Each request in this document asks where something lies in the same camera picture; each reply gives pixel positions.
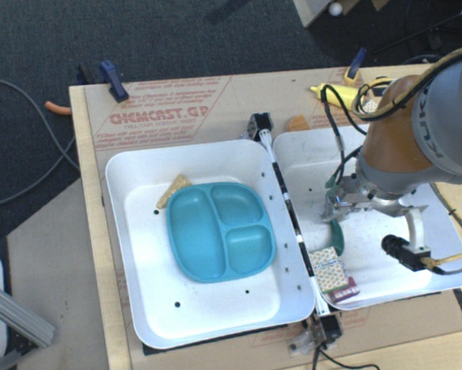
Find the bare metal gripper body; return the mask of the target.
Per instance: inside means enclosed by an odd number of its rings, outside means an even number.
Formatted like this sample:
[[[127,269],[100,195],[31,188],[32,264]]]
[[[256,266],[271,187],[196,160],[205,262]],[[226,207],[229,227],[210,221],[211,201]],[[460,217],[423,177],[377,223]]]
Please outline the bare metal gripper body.
[[[342,209],[344,218],[352,212],[368,210],[378,211],[390,217],[401,217],[411,210],[424,211],[427,208],[427,205],[402,204],[402,196],[381,190],[360,173],[343,176],[339,184],[328,181],[327,189],[332,213],[334,209]]]

